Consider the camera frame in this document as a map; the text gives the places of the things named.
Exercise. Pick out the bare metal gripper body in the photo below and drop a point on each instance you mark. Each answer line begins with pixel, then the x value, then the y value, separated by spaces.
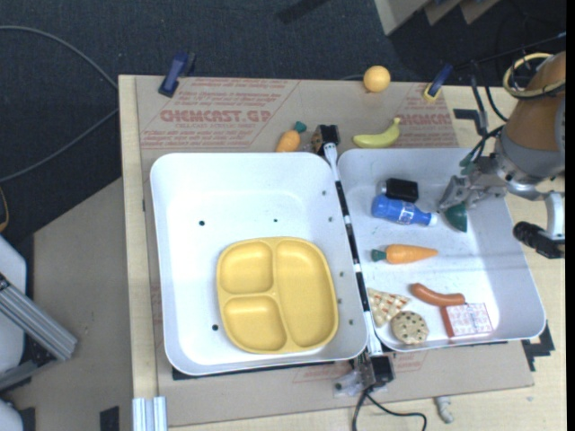
pixel 494 180

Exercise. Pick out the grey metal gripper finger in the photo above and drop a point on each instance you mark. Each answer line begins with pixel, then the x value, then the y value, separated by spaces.
pixel 453 192
pixel 477 197

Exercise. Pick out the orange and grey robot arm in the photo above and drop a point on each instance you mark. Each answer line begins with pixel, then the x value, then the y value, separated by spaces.
pixel 534 124

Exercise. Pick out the black can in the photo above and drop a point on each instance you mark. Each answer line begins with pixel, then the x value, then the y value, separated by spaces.
pixel 402 190

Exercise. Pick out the blue bottle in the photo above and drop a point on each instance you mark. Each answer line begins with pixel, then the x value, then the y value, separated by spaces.
pixel 395 209

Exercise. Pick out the white plastic tray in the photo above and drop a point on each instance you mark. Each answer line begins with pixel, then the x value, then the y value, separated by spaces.
pixel 485 267
pixel 233 196

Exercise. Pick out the long orange carrot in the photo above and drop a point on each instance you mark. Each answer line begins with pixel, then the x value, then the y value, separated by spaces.
pixel 409 254

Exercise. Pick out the yellow banana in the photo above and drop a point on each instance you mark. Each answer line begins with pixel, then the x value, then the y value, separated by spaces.
pixel 375 140

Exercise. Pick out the orange-red sausage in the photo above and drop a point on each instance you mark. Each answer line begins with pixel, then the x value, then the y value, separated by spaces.
pixel 433 296

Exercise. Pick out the thin black and white rod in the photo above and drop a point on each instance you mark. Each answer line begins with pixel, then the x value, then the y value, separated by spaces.
pixel 351 234

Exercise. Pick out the red and white carton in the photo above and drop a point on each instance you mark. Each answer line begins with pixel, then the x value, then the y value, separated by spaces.
pixel 469 319

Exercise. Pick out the pizza slice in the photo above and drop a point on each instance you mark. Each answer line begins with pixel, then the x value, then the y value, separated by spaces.
pixel 384 305

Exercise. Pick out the yellow-orange ball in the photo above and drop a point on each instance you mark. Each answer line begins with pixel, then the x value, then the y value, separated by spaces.
pixel 376 78

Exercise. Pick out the chocolate chip biscuit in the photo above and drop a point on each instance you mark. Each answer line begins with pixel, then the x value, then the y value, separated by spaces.
pixel 409 327

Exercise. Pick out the short orange carrot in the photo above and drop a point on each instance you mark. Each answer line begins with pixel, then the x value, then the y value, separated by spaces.
pixel 289 141

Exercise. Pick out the yellow divided plate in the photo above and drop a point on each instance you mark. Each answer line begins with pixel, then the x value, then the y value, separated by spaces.
pixel 296 285

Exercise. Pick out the brown cardboard board red print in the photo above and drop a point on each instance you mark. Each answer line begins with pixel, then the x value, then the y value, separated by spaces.
pixel 251 115

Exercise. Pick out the black cylinder on white bracket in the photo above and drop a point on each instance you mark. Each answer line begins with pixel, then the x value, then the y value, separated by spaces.
pixel 536 236

